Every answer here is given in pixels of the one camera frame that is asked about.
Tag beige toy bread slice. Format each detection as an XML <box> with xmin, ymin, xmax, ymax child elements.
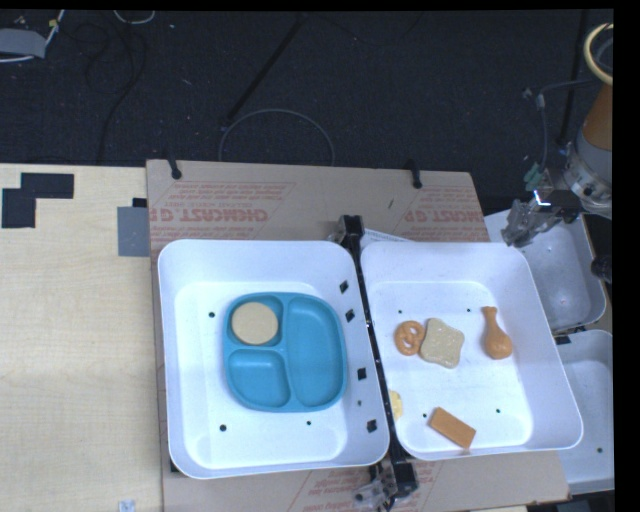
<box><xmin>418</xmin><ymin>317</ymin><xmax>466</xmax><ymax>370</ymax></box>

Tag blue divided plate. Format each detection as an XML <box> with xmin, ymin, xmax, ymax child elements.
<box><xmin>221</xmin><ymin>291</ymin><xmax>349</xmax><ymax>414</ymax></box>

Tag orange toy cheese wedge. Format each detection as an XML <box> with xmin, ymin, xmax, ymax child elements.
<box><xmin>426</xmin><ymin>406</ymin><xmax>478</xmax><ymax>450</ymax></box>

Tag orange toy pretzel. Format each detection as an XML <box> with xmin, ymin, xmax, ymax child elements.
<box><xmin>393</xmin><ymin>319</ymin><xmax>427</xmax><ymax>358</ymax></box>

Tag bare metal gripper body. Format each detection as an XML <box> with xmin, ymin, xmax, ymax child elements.
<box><xmin>542</xmin><ymin>167</ymin><xmax>613</xmax><ymax>225</ymax></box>

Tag round beige biscuit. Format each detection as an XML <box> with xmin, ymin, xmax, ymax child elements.
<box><xmin>230</xmin><ymin>301</ymin><xmax>280</xmax><ymax>347</ymax></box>

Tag thin black and white rod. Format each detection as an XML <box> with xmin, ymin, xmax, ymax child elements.
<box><xmin>345</xmin><ymin>234</ymin><xmax>407</xmax><ymax>469</ymax></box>

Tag brown cardboard board red print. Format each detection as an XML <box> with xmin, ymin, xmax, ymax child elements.
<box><xmin>145</xmin><ymin>158</ymin><xmax>572</xmax><ymax>512</ymax></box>

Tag black block with thin wires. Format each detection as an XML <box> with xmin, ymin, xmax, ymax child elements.
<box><xmin>388</xmin><ymin>457</ymin><xmax>419</xmax><ymax>503</ymax></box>
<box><xmin>336</xmin><ymin>214</ymin><xmax>365</xmax><ymax>247</ymax></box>

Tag orange toy chicken drumstick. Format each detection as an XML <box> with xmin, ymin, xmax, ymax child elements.
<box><xmin>480</xmin><ymin>305</ymin><xmax>514</xmax><ymax>361</ymax></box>

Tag white plastic tray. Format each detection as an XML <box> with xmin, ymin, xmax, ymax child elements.
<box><xmin>358</xmin><ymin>240</ymin><xmax>585</xmax><ymax>462</ymax></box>
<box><xmin>157</xmin><ymin>238</ymin><xmax>391</xmax><ymax>481</ymax></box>

